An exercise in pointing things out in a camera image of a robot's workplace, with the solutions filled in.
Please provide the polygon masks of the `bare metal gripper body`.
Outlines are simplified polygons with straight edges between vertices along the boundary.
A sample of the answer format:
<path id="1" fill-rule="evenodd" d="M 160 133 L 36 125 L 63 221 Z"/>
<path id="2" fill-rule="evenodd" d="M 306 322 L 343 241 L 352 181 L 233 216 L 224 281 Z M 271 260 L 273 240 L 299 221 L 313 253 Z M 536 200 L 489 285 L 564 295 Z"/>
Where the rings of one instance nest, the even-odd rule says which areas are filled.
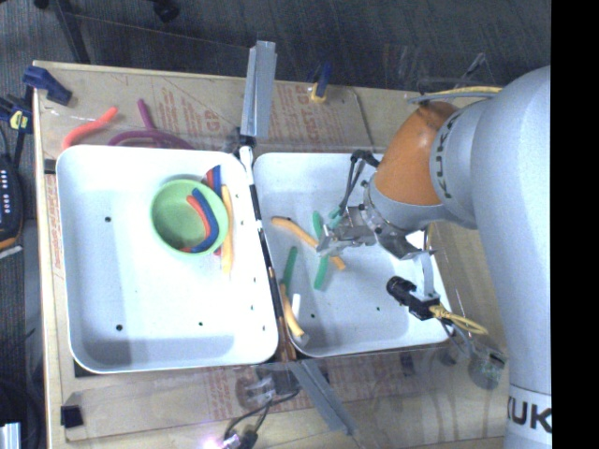
<path id="1" fill-rule="evenodd" d="M 335 241 L 342 246 L 372 246 L 389 230 L 389 222 L 371 205 L 348 206 L 334 224 Z"/>

